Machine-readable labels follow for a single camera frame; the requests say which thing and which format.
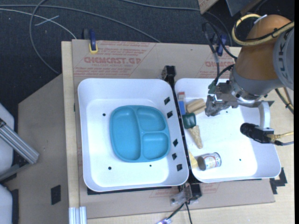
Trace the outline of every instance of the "dark green object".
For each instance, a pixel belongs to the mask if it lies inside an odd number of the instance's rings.
[[[182,115],[183,117],[183,124],[185,129],[193,128],[196,126],[196,117],[194,113],[188,113]]]

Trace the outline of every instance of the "white cable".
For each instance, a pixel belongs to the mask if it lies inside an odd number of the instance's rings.
[[[26,14],[26,15],[30,15],[30,16],[32,15],[31,13],[26,13],[26,12],[23,12],[23,11],[13,10],[13,9],[0,8],[0,10],[3,10],[3,11],[9,11],[9,12],[16,12],[16,13],[22,13],[22,14]],[[34,15],[34,16],[35,16],[35,17],[42,18],[42,19],[44,19],[44,20],[46,20],[46,21],[53,22],[54,24],[60,26],[61,28],[63,28],[64,30],[66,30],[68,33],[70,33],[75,39],[77,39],[76,36],[75,36],[69,29],[65,28],[65,27],[62,26],[61,24],[59,24],[59,23],[57,23],[57,22],[55,22],[55,21],[53,21],[53,20],[51,20],[51,19],[48,19],[48,18],[45,18],[45,17],[41,17],[41,16],[39,16],[39,15]]]

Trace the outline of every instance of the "can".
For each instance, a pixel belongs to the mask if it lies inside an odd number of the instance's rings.
[[[221,166],[221,157],[218,153],[204,154],[197,158],[198,167],[200,170],[216,168]]]

